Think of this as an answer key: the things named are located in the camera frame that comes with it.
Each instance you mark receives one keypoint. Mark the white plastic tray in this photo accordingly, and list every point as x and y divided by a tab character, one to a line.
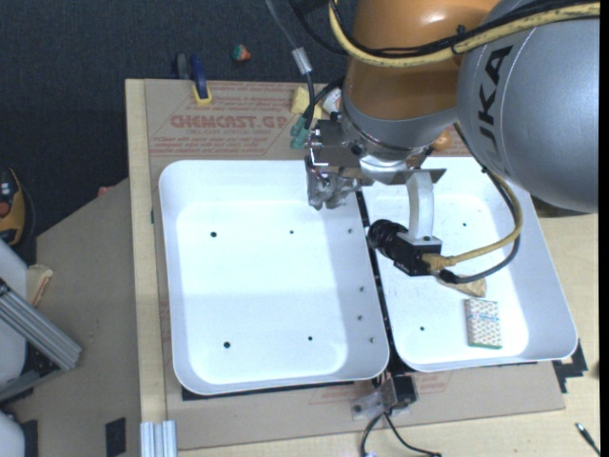
428	312
266	279

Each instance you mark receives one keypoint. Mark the yellow foam wedge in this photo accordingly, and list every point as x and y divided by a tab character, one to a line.
300	100

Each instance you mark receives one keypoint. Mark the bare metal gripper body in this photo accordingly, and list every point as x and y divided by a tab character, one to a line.
333	152

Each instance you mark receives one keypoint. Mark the red and green toy strawberry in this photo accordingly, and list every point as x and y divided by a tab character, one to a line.
241	53

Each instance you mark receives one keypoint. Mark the white and red packet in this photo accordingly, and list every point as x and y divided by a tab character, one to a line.
334	99

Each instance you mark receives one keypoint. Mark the brown cardboard board red print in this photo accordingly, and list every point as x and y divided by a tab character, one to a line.
219	122

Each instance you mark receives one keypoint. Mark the tan pizza slice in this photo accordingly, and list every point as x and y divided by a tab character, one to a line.
473	287

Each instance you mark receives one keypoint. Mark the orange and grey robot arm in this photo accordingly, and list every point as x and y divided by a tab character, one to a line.
523	112

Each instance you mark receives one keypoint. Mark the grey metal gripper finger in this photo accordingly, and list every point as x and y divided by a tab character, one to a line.
343	189
320	193

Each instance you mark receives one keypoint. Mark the black cylinder on white bracket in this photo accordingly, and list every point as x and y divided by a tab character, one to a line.
409	250

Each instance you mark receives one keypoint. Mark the orange toy fruit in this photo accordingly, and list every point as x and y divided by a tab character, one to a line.
443	140

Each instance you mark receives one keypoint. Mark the patterned white carton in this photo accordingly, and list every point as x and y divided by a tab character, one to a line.
484	324

